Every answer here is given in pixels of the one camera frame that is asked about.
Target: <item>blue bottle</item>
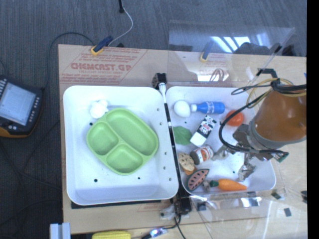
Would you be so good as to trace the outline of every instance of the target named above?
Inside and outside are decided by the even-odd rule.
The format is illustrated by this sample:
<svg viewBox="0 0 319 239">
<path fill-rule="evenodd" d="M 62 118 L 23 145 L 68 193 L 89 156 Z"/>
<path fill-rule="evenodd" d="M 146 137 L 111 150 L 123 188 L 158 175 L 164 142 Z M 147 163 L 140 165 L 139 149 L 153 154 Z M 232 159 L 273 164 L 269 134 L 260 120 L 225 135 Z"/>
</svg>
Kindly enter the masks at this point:
<svg viewBox="0 0 319 239">
<path fill-rule="evenodd" d="M 222 114 L 225 111 L 225 105 L 222 102 L 204 102 L 198 105 L 190 105 L 190 111 L 204 114 Z"/>
</svg>

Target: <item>white ball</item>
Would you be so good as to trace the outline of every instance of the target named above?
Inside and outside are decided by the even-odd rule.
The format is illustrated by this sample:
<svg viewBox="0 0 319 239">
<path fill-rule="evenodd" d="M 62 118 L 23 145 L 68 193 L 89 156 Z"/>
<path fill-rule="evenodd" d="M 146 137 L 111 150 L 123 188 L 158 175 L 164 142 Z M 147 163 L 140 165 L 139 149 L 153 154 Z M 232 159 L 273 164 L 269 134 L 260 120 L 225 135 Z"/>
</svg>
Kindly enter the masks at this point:
<svg viewBox="0 0 319 239">
<path fill-rule="evenodd" d="M 189 104 L 184 100 L 179 100 L 174 104 L 174 112 L 183 118 L 190 116 L 190 107 Z"/>
</svg>

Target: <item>yellow sponge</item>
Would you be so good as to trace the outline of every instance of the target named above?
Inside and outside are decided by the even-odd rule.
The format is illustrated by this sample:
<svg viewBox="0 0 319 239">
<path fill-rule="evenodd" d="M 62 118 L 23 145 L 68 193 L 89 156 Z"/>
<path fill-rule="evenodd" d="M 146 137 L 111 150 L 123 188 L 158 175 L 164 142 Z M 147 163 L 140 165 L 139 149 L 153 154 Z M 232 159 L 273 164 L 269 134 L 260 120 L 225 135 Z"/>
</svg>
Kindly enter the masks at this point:
<svg viewBox="0 0 319 239">
<path fill-rule="evenodd" d="M 131 235 L 126 231 L 106 231 L 95 233 L 92 239 L 131 239 Z"/>
</svg>

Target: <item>carrot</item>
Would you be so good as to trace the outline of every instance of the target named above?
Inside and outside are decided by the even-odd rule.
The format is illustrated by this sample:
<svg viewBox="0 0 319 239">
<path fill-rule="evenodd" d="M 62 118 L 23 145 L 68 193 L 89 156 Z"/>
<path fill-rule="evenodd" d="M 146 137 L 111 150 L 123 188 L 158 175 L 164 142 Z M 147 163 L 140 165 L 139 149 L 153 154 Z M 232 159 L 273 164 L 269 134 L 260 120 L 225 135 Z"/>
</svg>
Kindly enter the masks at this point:
<svg viewBox="0 0 319 239">
<path fill-rule="evenodd" d="M 219 179 L 218 181 L 210 181 L 209 185 L 211 187 L 218 187 L 221 190 L 225 190 L 225 191 L 236 191 L 236 190 L 247 189 L 247 186 L 230 179 Z"/>
</svg>

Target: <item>green tip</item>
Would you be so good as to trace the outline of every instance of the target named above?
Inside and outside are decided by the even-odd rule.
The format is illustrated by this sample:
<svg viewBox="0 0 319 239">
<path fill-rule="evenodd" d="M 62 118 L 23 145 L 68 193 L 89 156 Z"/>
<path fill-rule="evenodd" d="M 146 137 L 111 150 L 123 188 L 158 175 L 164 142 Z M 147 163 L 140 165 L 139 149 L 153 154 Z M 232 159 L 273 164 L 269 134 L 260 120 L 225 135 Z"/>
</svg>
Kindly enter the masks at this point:
<svg viewBox="0 0 319 239">
<path fill-rule="evenodd" d="M 219 185 L 218 181 L 210 181 L 209 185 L 213 188 L 213 187 L 217 187 Z"/>
</svg>

